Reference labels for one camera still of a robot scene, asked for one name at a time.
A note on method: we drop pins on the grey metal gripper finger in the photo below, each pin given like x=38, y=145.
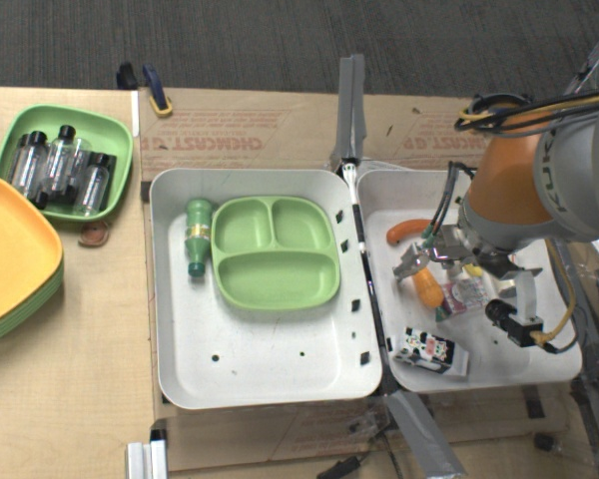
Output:
x=405, y=269
x=415, y=251

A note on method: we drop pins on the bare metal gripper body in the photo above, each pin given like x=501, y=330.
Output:
x=459, y=247

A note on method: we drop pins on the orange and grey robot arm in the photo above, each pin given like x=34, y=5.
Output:
x=514, y=187

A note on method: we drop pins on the orange sausage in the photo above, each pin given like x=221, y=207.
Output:
x=402, y=230

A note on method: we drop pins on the yellow banana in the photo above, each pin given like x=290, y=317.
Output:
x=473, y=270

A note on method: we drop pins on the orange carrot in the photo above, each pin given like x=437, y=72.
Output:
x=429, y=290

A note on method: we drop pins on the black and white carton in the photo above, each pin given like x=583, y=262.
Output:
x=429, y=349

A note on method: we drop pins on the white plastic tray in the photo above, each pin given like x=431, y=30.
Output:
x=259, y=357
x=484, y=362

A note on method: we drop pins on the green divided plate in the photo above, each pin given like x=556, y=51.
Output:
x=274, y=277

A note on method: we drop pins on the brown cardboard board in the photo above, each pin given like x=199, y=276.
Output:
x=259, y=133

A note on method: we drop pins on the green plastic bottle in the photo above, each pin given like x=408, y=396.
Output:
x=198, y=232

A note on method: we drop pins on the green square plate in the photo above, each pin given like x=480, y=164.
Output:
x=115, y=138

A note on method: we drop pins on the clear plastic bottle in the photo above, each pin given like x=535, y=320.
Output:
x=60, y=160
x=92, y=187
x=30, y=165

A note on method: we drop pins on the yellow plate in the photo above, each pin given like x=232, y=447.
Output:
x=15, y=247

